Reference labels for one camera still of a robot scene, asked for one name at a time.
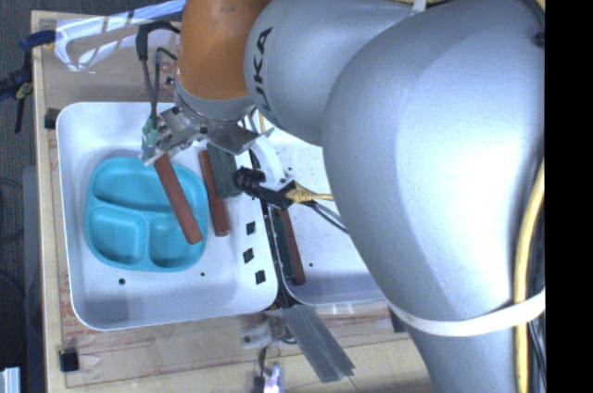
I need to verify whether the white plastic tray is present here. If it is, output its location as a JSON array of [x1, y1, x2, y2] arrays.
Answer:
[[248, 127, 391, 307], [55, 100, 280, 333]]

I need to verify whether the pale wooden board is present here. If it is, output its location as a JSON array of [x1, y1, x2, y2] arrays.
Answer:
[[29, 9, 435, 393]]

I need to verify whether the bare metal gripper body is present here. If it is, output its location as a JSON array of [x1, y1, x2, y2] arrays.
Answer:
[[156, 104, 274, 157]]

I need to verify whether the black cylinder on white bracket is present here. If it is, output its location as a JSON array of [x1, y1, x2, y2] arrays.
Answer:
[[231, 134, 298, 211]]

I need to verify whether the dark green stick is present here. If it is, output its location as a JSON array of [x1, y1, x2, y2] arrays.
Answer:
[[270, 209, 296, 282]]

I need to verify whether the dark green block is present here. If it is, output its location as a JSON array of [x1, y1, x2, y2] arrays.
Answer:
[[206, 142, 243, 199]]

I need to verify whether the red-brown wooden stick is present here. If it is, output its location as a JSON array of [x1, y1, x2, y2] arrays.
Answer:
[[198, 149, 231, 238], [153, 152, 206, 246], [277, 207, 308, 286]]

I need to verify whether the blue divided plate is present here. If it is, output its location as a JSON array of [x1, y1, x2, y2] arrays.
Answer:
[[84, 156, 210, 273]]

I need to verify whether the thin black rod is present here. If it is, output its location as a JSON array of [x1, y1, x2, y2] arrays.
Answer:
[[264, 201, 295, 310]]

